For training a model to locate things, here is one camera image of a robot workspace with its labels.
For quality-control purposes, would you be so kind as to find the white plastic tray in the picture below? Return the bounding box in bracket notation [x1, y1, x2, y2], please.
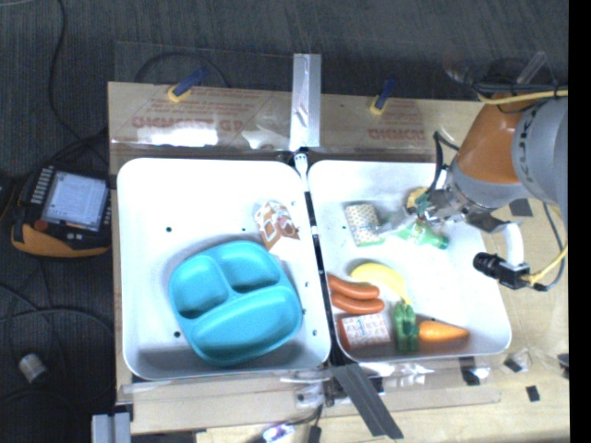
[306, 159, 513, 365]
[115, 157, 333, 381]

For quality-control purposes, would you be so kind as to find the orange and white carton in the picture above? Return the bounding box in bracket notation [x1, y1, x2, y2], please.
[336, 312, 393, 352]

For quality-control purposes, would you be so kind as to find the black cylinder on white bracket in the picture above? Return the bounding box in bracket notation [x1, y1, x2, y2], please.
[472, 221, 533, 291]

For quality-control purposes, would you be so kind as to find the grey metal cylinder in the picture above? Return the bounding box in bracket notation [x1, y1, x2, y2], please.
[18, 352, 49, 384]

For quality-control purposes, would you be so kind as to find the green toy vegetable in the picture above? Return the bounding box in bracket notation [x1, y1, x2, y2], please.
[392, 302, 421, 354]

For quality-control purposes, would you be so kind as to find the yellow banana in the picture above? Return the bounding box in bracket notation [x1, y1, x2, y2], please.
[349, 260, 414, 306]

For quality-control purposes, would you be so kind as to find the white patterned packet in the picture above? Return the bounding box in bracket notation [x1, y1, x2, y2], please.
[344, 202, 385, 248]

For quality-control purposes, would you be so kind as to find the orange sausage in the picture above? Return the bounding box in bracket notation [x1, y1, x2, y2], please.
[326, 273, 381, 301]
[330, 292, 386, 316]

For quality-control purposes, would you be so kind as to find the brown cardboard board red print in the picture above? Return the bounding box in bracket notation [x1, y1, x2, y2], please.
[106, 80, 525, 408]

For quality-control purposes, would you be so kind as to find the brown and white carton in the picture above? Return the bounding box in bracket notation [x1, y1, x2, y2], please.
[252, 199, 302, 252]

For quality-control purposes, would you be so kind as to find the yellow toy fruit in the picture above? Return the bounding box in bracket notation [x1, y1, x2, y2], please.
[405, 186, 431, 208]

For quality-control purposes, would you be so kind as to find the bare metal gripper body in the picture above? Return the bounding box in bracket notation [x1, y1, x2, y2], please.
[404, 186, 468, 226]

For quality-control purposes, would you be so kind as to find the orange carrot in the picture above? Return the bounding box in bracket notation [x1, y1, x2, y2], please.
[417, 319, 470, 344]

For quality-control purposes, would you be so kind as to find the blue divided plate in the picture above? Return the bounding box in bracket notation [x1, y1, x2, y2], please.
[167, 240, 304, 368]

